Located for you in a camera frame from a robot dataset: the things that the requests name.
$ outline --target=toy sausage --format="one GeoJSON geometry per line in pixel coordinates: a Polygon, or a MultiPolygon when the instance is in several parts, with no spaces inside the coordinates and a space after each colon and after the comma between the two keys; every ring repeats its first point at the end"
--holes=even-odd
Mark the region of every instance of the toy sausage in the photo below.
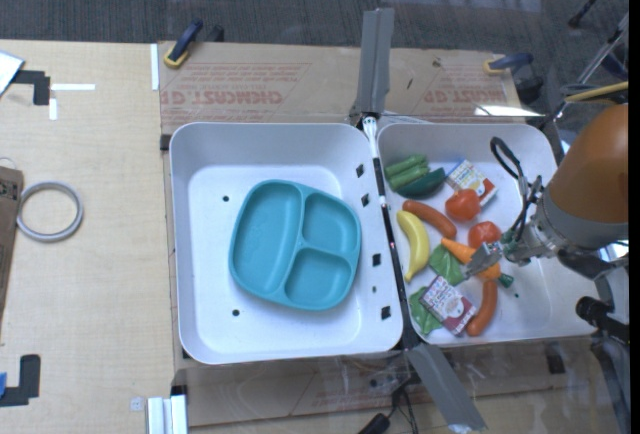
{"type": "Polygon", "coordinates": [[[493,318],[498,304],[498,284],[494,280],[482,284],[482,304],[478,313],[467,324],[469,336],[479,336],[493,318]]]}
{"type": "Polygon", "coordinates": [[[453,224],[446,215],[420,201],[407,199],[402,203],[402,209],[411,212],[424,222],[430,224],[446,238],[454,239],[458,233],[458,228],[456,228],[456,225],[453,224]]]}

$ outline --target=blue clamp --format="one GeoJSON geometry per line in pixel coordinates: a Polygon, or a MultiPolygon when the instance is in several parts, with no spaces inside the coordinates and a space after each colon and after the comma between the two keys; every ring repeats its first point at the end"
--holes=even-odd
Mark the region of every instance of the blue clamp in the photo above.
{"type": "Polygon", "coordinates": [[[526,52],[520,52],[517,54],[506,55],[501,59],[496,59],[495,61],[487,59],[482,63],[482,69],[487,75],[501,75],[507,69],[512,68],[511,74],[515,75],[520,68],[527,64],[531,64],[532,62],[533,55],[526,52]]]}
{"type": "Polygon", "coordinates": [[[192,41],[195,41],[198,32],[202,30],[204,23],[199,18],[193,20],[187,30],[185,30],[174,45],[174,47],[167,52],[164,56],[164,63],[170,68],[179,68],[182,66],[182,63],[186,61],[189,56],[189,52],[187,52],[187,47],[191,44],[192,41]]]}

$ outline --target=small box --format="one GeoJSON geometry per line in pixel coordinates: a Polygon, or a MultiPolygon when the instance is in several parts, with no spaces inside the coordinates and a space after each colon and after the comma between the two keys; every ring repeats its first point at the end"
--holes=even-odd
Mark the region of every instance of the small box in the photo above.
{"type": "Polygon", "coordinates": [[[442,276],[426,288],[420,302],[455,335],[459,335],[476,314],[476,308],[442,276]]]}
{"type": "Polygon", "coordinates": [[[475,190],[480,197],[480,206],[487,204],[498,192],[495,184],[466,159],[449,172],[445,181],[453,190],[475,190]]]}

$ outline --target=white tray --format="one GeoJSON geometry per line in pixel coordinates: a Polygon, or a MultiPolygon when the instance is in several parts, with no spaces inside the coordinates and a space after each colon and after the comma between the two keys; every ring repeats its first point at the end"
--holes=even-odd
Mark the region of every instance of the white tray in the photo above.
{"type": "Polygon", "coordinates": [[[171,139],[178,325],[205,364],[372,354],[393,348],[402,317],[367,139],[343,124],[192,123],[171,139]],[[268,179],[320,189],[355,210],[357,274],[335,308],[297,310],[241,289],[228,267],[249,190],[268,179]],[[366,206],[362,198],[368,198],[366,206]]]}
{"type": "MultiPolygon", "coordinates": [[[[548,183],[556,170],[553,151],[542,132],[525,124],[391,124],[380,129],[378,148],[383,165],[423,153],[432,169],[442,166],[448,172],[462,159],[468,159],[498,187],[497,195],[486,204],[474,222],[491,220],[506,231],[518,216],[522,203],[516,180],[491,153],[489,141],[494,136],[503,139],[511,148],[530,182],[540,174],[543,184],[548,183]]],[[[445,184],[435,196],[423,201],[444,212],[444,202],[452,193],[453,189],[445,184]]],[[[400,261],[405,265],[409,258],[409,244],[395,219],[395,212],[402,208],[405,198],[392,192],[387,185],[387,200],[393,210],[393,232],[400,261]]],[[[529,216],[534,209],[529,209],[529,216]]],[[[468,229],[474,222],[456,223],[458,241],[466,243],[468,229]]],[[[425,227],[433,250],[440,243],[442,235],[426,223],[425,227]]],[[[575,313],[576,303],[581,297],[597,297],[593,282],[567,269],[557,258],[533,258],[524,267],[518,267],[503,258],[500,265],[502,272],[513,276],[515,281],[508,289],[499,286],[495,316],[481,336],[454,336],[445,328],[440,328],[428,336],[421,335],[422,338],[436,345],[457,346],[593,332],[594,328],[575,313]]],[[[435,276],[435,272],[428,267],[416,274],[411,283],[406,285],[407,297],[430,283],[435,276]]],[[[457,289],[474,305],[480,305],[482,285],[479,279],[471,277],[459,284],[457,289]]],[[[415,323],[414,328],[420,334],[415,323]]]]}

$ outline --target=toy carrot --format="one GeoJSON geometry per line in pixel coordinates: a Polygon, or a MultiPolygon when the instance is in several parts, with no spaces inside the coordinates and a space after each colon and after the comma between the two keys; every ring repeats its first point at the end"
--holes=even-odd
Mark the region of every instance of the toy carrot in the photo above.
{"type": "MultiPolygon", "coordinates": [[[[441,243],[445,247],[445,249],[447,249],[464,265],[471,261],[473,253],[476,252],[473,247],[465,245],[461,242],[457,242],[455,240],[451,240],[450,238],[442,237],[441,243]]],[[[482,272],[478,272],[478,276],[482,276],[485,279],[499,279],[501,274],[502,272],[500,271],[499,263],[494,263],[488,269],[485,269],[482,272]]]]}

